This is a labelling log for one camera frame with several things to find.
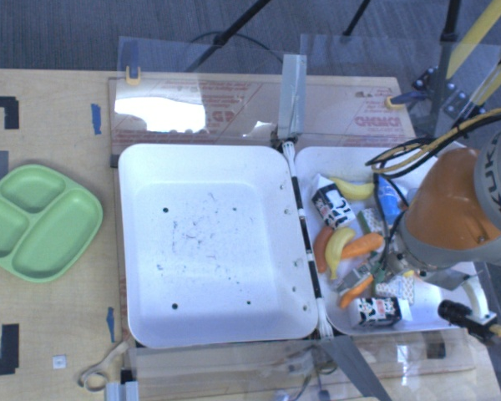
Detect white plastic tray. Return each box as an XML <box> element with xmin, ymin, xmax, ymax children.
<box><xmin>117</xmin><ymin>142</ymin><xmax>321</xmax><ymax>349</ymax></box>
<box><xmin>294</xmin><ymin>141</ymin><xmax>486</xmax><ymax>338</ymax></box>

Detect orange sausage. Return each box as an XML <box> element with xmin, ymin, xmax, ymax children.
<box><xmin>312</xmin><ymin>224</ymin><xmax>336</xmax><ymax>275</ymax></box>

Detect black cylinder on white bracket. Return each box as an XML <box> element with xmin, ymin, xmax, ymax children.
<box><xmin>437</xmin><ymin>276</ymin><xmax>500</xmax><ymax>344</ymax></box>

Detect green divided plate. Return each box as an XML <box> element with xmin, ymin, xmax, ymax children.
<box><xmin>0</xmin><ymin>164</ymin><xmax>104</xmax><ymax>284</ymax></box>

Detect cow print milk carton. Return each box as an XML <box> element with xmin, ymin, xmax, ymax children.
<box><xmin>349</xmin><ymin>296</ymin><xmax>413</xmax><ymax>330</ymax></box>
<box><xmin>310</xmin><ymin>173</ymin><xmax>357</xmax><ymax>230</ymax></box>

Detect thin black and white rod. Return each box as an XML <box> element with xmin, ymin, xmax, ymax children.
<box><xmin>281</xmin><ymin>139</ymin><xmax>335</xmax><ymax>338</ymax></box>

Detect brown cardboard board red print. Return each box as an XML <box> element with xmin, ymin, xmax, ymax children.
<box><xmin>108</xmin><ymin>72</ymin><xmax>478</xmax><ymax>376</ymax></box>

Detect blue can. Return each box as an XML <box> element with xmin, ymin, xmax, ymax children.
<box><xmin>375</xmin><ymin>175</ymin><xmax>407</xmax><ymax>226</ymax></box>

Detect green and white packet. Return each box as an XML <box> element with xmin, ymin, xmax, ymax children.
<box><xmin>355</xmin><ymin>207</ymin><xmax>386</xmax><ymax>236</ymax></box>

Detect yellow banana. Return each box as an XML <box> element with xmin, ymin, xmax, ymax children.
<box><xmin>328</xmin><ymin>175</ymin><xmax>377</xmax><ymax>202</ymax></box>
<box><xmin>324</xmin><ymin>226</ymin><xmax>357</xmax><ymax>282</ymax></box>

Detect orange carrot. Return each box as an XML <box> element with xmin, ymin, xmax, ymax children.
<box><xmin>339</xmin><ymin>231</ymin><xmax>386</xmax><ymax>261</ymax></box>
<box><xmin>338</xmin><ymin>274</ymin><xmax>376</xmax><ymax>310</ymax></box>

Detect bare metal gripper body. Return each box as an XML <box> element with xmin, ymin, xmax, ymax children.
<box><xmin>360</xmin><ymin>250</ymin><xmax>423</xmax><ymax>284</ymax></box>

